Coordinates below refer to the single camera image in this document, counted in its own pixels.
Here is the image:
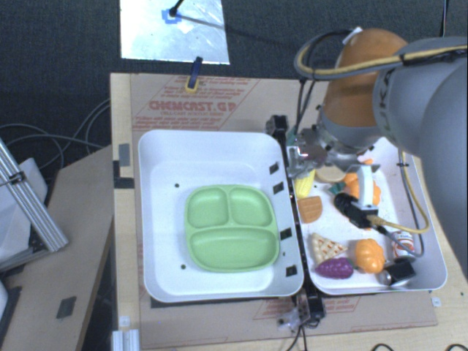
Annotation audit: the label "black block with thin wires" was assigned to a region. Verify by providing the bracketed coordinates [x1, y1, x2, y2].
[303, 292, 326, 325]
[265, 114, 290, 139]

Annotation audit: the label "yellow corn cob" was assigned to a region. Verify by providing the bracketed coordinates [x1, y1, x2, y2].
[294, 169, 316, 200]

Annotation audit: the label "orange pumpkin toy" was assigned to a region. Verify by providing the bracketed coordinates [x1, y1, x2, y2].
[342, 172, 382, 206]

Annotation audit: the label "orange bread slice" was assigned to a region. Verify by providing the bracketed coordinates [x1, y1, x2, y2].
[298, 195, 323, 224]

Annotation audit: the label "green divided plate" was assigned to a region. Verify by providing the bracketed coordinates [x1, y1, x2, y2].
[184, 184, 281, 273]

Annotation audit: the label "purple grapes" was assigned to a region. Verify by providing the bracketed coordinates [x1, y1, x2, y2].
[314, 257, 355, 280]

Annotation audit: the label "black cylinder on white bracket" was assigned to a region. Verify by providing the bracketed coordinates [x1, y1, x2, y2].
[333, 162, 381, 230]

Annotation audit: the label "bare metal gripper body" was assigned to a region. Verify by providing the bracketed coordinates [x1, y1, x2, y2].
[294, 127, 370, 172]

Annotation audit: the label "brown cardboard board red print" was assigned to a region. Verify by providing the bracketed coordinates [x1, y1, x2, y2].
[129, 73, 439, 350]

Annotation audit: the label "yellow pizza slice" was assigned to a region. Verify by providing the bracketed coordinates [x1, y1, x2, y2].
[311, 232, 348, 265]

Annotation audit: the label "black can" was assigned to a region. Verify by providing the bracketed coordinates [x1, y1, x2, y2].
[378, 260, 417, 287]

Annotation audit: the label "tan round biscuit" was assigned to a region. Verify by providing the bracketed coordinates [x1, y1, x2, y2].
[315, 166, 347, 184]

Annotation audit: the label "orange croissant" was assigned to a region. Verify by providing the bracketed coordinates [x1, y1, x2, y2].
[354, 238, 386, 273]

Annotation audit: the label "white plastic tray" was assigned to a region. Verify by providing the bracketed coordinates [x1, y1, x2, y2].
[137, 129, 305, 303]
[287, 137, 448, 296]

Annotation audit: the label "thin black rod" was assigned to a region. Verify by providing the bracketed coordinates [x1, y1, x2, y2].
[276, 132, 312, 299]

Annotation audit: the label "red and white can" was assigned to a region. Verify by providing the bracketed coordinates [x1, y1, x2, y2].
[390, 230, 417, 261]

